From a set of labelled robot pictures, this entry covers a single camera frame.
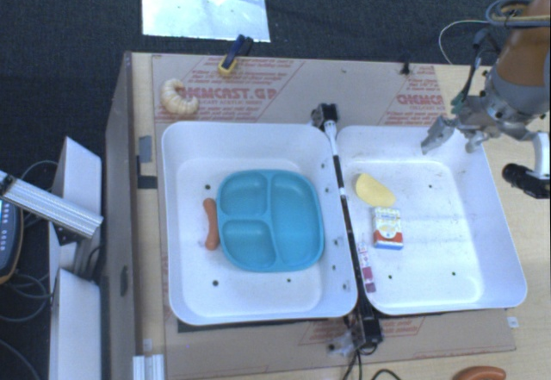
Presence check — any white plastic tray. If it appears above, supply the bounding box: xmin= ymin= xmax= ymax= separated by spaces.
xmin=160 ymin=120 xmax=360 ymax=327
xmin=335 ymin=124 xmax=529 ymax=317

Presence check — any brown cardboard board, red print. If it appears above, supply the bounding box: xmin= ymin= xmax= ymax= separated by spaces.
xmin=150 ymin=53 xmax=518 ymax=376

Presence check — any yellow crisp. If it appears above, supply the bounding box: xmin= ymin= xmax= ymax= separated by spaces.
xmin=354 ymin=172 xmax=397 ymax=208

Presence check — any cream croissant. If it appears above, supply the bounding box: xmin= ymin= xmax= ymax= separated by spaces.
xmin=160 ymin=77 xmax=201 ymax=114

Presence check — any blue divided plate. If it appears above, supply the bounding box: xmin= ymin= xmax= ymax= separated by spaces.
xmin=215 ymin=169 xmax=325 ymax=273

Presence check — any white and maroon packet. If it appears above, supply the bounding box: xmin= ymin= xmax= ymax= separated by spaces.
xmin=357 ymin=240 xmax=377 ymax=295

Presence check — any orange sausage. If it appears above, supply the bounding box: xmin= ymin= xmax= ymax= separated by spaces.
xmin=202 ymin=197 xmax=221 ymax=252
xmin=451 ymin=365 xmax=507 ymax=380

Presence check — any black block with thin wires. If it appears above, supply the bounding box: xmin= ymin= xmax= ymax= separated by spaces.
xmin=349 ymin=312 xmax=385 ymax=348
xmin=311 ymin=102 xmax=342 ymax=130

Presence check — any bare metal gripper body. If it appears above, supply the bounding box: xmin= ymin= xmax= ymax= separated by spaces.
xmin=454 ymin=95 xmax=542 ymax=141

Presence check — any thin black and white rod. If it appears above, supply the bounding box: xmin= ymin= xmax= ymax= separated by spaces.
xmin=325 ymin=121 xmax=376 ymax=327

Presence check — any red and white carton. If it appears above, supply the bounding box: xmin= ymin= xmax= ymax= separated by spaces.
xmin=370 ymin=206 xmax=406 ymax=251

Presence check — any black cylinder on white bracket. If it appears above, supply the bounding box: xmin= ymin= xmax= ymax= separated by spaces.
xmin=501 ymin=131 xmax=551 ymax=199

